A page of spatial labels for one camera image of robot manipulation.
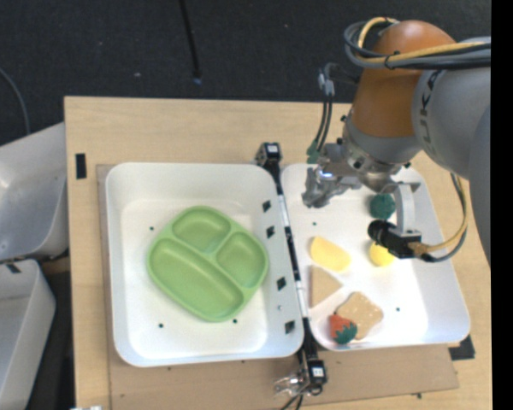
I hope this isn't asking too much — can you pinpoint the red strawberry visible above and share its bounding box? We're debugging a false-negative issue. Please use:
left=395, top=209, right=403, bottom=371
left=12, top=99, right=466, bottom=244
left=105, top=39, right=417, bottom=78
left=328, top=313, right=359, bottom=346

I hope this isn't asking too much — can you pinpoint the thin black and white rod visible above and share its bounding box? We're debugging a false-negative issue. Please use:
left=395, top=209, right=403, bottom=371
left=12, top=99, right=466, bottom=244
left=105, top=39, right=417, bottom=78
left=269, top=160, right=314, bottom=358

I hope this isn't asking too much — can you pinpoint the tan bread slice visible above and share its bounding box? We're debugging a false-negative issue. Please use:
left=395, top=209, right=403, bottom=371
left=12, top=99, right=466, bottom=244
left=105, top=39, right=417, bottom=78
left=335, top=290, right=385, bottom=342

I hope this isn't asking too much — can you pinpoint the small yellow round piece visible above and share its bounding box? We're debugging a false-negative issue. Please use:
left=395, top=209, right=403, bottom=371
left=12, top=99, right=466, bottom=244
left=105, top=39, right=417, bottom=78
left=369, top=242, right=397, bottom=268

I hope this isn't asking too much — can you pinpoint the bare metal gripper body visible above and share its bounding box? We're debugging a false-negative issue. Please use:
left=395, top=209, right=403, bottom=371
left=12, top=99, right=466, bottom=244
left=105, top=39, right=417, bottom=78
left=319, top=141, right=407, bottom=193

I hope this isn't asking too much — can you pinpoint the black cylinder on white bracket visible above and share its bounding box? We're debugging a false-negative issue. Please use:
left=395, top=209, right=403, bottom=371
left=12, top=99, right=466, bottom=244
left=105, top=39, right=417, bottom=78
left=367, top=181, right=424, bottom=260

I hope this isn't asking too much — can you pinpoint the white plastic tray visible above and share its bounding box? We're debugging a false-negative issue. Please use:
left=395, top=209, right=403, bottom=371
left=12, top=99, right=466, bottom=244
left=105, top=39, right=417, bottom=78
left=104, top=161, right=306, bottom=368
left=280, top=161, right=472, bottom=353

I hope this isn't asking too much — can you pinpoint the yellow lemon slice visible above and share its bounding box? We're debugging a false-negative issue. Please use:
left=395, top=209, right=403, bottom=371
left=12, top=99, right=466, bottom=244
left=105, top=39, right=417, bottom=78
left=310, top=235, right=352, bottom=272

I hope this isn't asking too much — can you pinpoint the green divided plate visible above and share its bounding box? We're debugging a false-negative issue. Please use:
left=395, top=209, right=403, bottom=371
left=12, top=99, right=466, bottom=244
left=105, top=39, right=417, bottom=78
left=145, top=205, right=270, bottom=324

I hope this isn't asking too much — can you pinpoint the black block with thin wires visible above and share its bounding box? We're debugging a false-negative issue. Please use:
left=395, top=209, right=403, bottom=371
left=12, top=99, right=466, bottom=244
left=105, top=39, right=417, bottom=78
left=299, top=351, right=328, bottom=387
left=255, top=141, right=284, bottom=167

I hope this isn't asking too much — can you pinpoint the tan triangular bread piece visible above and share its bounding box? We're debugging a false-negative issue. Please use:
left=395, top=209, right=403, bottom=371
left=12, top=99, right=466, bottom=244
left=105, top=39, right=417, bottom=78
left=310, top=266, right=345, bottom=309

